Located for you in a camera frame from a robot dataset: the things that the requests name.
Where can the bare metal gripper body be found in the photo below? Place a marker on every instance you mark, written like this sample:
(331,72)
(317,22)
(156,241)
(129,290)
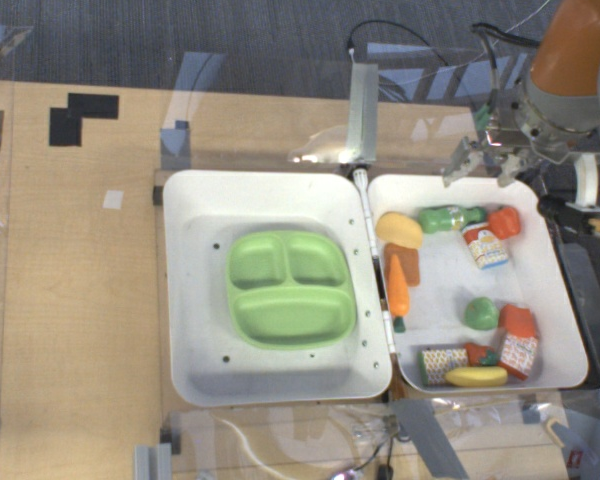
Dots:
(535,135)

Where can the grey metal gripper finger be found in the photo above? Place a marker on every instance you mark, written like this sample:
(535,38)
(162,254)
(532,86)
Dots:
(512,167)
(461,163)

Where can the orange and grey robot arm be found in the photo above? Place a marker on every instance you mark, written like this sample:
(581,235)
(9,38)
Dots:
(567,43)

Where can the orange bell pepper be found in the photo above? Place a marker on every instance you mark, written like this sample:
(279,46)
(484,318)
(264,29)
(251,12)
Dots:
(505,222)

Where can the green bottle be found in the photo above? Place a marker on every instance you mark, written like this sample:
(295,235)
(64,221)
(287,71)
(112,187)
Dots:
(445,218)

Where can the red lidded white jar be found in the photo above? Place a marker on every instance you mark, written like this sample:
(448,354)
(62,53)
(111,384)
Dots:
(486,248)

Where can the thin black and white rod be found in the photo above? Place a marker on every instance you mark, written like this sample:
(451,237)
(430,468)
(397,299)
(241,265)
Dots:
(368,218)

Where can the brown bread slice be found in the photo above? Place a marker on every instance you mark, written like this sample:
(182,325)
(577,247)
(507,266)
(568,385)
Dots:
(411,268)

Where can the white plastic tray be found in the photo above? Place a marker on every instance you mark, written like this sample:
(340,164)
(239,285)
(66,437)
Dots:
(200,293)
(445,288)

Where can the orange carrot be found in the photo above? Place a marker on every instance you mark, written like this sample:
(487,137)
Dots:
(397,288)

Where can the green apple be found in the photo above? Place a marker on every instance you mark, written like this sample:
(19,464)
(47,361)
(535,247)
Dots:
(481,314)

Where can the orange and white carton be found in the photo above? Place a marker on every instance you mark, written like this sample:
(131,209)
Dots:
(517,348)

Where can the red strawberry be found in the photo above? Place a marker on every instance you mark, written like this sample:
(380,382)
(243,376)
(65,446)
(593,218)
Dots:
(477,354)

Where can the patterned white can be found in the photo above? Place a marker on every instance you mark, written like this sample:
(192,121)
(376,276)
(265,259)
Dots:
(442,363)

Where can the yellow banana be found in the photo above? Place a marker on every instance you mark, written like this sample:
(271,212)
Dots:
(477,377)

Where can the green divided plate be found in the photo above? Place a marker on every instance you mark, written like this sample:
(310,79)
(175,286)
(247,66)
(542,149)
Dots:
(290,313)

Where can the black cylinder on white bracket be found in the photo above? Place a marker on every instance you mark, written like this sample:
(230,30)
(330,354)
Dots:
(586,175)

